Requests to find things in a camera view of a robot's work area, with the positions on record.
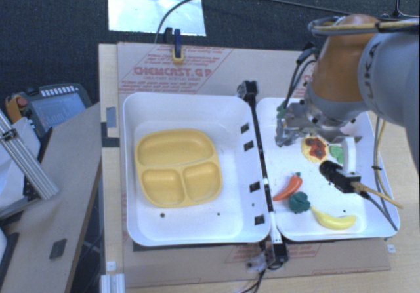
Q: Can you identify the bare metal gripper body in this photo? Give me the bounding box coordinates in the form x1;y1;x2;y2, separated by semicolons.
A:
283;102;350;138

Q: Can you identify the yellow pizza slice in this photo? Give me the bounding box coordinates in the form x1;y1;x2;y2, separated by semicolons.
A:
301;135;329;164

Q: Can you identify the thin black and white rod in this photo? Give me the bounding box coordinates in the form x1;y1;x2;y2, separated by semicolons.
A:
245;90;284;247

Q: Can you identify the green toy leaf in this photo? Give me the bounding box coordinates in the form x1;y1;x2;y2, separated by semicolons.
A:
328;144;345;166

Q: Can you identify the orange carrot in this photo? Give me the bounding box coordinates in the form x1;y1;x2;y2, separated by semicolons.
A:
272;172;303;203

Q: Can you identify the white plastic tray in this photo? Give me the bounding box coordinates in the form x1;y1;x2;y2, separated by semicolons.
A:
255;97;402;243
122;91;273;248

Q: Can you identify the green broccoli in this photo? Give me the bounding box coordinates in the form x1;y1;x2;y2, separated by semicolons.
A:
288;191;312;215

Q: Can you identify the yellow banana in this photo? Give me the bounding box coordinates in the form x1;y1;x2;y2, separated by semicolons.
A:
309;205;358;231

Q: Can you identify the brown cardboard board, red print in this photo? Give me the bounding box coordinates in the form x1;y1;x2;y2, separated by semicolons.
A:
116;41;392;288

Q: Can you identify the yellow divided plate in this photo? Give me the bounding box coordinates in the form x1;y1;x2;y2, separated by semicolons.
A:
134;128;224;209

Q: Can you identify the black block with thin wires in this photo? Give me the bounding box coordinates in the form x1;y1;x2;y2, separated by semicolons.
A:
264;241;290;270
236;80;261;101

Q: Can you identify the black cylinder on white bracket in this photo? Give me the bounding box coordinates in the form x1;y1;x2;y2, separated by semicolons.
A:
318;136;362;194

